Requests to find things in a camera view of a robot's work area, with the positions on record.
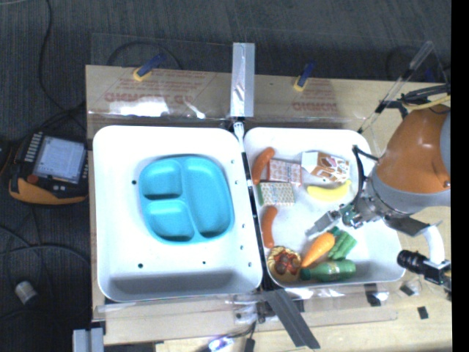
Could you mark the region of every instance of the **banana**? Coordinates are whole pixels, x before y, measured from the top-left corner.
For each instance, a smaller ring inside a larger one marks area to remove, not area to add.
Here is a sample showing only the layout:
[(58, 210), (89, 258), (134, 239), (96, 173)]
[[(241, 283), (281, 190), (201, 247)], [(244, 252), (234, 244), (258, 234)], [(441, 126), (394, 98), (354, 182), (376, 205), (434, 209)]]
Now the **banana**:
[(321, 186), (310, 185), (306, 190), (311, 197), (320, 201), (335, 202), (347, 195), (351, 183), (351, 180), (347, 180), (337, 188), (323, 188)]

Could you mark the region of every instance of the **blue clip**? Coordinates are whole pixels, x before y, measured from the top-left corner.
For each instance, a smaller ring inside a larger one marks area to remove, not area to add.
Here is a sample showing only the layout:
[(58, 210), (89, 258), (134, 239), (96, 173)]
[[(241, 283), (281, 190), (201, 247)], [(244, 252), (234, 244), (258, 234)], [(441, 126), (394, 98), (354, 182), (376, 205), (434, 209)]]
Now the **blue clip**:
[(303, 72), (296, 78), (295, 84), (293, 87), (297, 91), (303, 91), (306, 87), (306, 83), (308, 82), (308, 78), (313, 73), (313, 69), (316, 66), (316, 62), (312, 61), (305, 65)]
[(158, 54), (152, 59), (148, 60), (140, 68), (135, 69), (133, 77), (138, 82), (142, 82), (147, 76), (150, 75), (152, 69), (158, 67), (162, 62), (166, 60), (165, 54)]

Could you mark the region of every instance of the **toy bottle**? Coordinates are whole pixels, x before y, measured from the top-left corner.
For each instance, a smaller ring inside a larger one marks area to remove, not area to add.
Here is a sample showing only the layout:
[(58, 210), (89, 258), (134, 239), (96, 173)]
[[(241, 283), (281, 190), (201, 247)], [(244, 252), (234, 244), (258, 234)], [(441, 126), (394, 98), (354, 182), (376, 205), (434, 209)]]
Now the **toy bottle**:
[(357, 268), (351, 260), (327, 261), (314, 268), (302, 268), (300, 278), (302, 280), (317, 279), (321, 282), (335, 282), (351, 278), (356, 271)]

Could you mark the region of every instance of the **carrot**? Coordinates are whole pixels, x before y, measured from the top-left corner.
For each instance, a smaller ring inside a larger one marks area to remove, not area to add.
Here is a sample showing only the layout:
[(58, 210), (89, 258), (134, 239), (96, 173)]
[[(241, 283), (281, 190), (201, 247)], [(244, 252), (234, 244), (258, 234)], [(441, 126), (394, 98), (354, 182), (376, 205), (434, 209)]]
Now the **carrot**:
[(257, 156), (251, 172), (251, 178), (254, 185), (260, 183), (262, 170), (267, 166), (267, 163), (269, 163), (269, 160), (273, 158), (275, 153), (276, 151), (272, 147), (267, 147)]
[(278, 211), (275, 206), (269, 206), (262, 216), (262, 240), (264, 240), (264, 246), (269, 249), (273, 248), (275, 245), (272, 236), (272, 224), (274, 218), (277, 216), (277, 212)]
[(327, 231), (322, 235), (319, 235), (316, 240), (314, 240), (305, 257), (301, 261), (301, 267), (308, 267), (323, 254), (329, 252), (336, 243), (336, 236), (339, 233), (340, 229), (338, 227), (334, 227), (330, 232)]

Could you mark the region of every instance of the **black fabric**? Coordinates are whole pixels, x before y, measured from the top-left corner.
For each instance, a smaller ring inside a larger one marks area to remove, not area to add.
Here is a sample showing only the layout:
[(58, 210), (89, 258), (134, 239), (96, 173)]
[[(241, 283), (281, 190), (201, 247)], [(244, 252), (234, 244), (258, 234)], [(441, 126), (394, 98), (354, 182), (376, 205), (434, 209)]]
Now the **black fabric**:
[[(256, 44), (258, 74), (395, 80), (427, 40), (414, 81), (451, 76), (451, 0), (0, 0), (0, 139), (73, 109), (53, 127), (84, 135), (85, 65), (231, 71), (233, 42)], [(0, 188), (0, 351), (71, 351), (89, 325), (89, 203), (32, 207)], [(29, 280), (35, 309), (14, 294)]]

